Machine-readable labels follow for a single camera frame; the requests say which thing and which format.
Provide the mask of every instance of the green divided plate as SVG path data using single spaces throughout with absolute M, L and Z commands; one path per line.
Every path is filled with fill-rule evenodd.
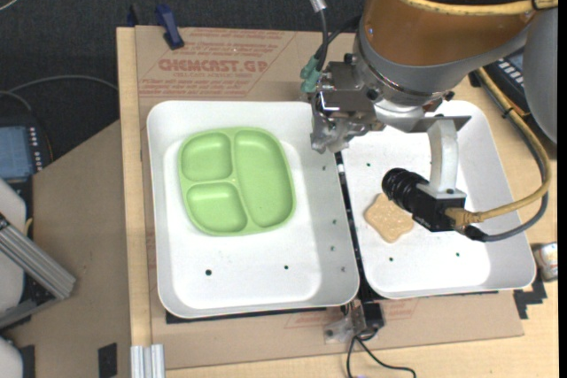
M 281 227 L 295 210 L 290 166 L 279 141 L 257 127 L 192 135 L 179 150 L 185 209 L 210 235 L 247 235 Z

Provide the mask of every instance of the green connector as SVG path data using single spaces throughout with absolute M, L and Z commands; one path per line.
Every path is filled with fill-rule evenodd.
M 303 93 L 312 93 L 315 91 L 317 81 L 319 81 L 319 78 L 321 77 L 321 72 L 316 69 L 318 64 L 319 59 L 312 56 L 307 65 L 305 65 L 301 70 L 301 74 L 299 76 L 304 80 L 301 84 L 301 91 Z

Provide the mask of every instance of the wooden table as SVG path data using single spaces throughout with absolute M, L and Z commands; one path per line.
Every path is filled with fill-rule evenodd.
M 117 30 L 120 79 L 120 122 L 124 168 L 126 230 L 128 243 L 128 287 L 132 345 L 150 345 L 151 320 L 148 289 L 144 193 L 140 162 L 140 120 L 136 84 L 135 29 Z M 456 98 L 480 107 L 489 120 L 509 185 L 515 198 L 525 196 L 539 184 L 537 166 L 514 128 L 482 89 L 473 89 L 465 80 L 455 90 Z M 530 243 L 549 243 L 557 239 L 556 178 L 544 218 L 528 231 Z M 537 206 L 520 212 L 527 219 Z M 525 335 L 493 341 L 443 344 L 380 351 L 381 360 L 413 367 L 420 378 L 427 377 L 534 377 L 559 376 L 557 282 L 546 283 L 548 299 L 531 305 Z M 209 366 L 175 370 L 168 377 L 331 377 L 346 376 L 346 355 L 327 355 L 303 359 L 281 359 L 229 366 Z M 378 367 L 366 353 L 356 352 L 352 359 L 355 375 L 408 376 L 407 373 Z

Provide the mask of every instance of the white tray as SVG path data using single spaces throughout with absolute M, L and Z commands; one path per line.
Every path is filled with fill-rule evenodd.
M 457 188 L 468 195 L 465 207 L 483 211 L 511 202 L 484 114 L 463 101 L 443 103 L 435 113 L 472 116 L 458 133 Z M 364 272 L 376 293 L 389 298 L 423 297 L 517 289 L 532 282 L 535 265 L 524 234 L 479 243 L 455 232 L 433 234 L 415 224 L 397 242 L 388 243 L 364 220 L 363 213 L 382 192 L 388 170 L 402 167 L 429 179 L 431 149 L 426 133 L 405 134 L 387 127 L 355 138 L 342 154 Z M 512 212 L 479 226 L 497 233 L 519 224 Z
M 309 104 L 166 101 L 147 121 L 158 289 L 182 318 L 342 305 L 359 275 L 334 156 L 311 150 Z M 242 236 L 197 229 L 183 206 L 177 152 L 189 135 L 261 127 L 283 145 L 297 205 L 282 227 Z

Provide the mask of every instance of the blue clamp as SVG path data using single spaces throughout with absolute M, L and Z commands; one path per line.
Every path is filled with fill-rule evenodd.
M 156 7 L 156 20 L 160 26 L 166 29 L 163 37 L 171 50 L 182 48 L 185 45 L 185 42 L 179 35 L 174 14 L 167 5 L 159 4 Z

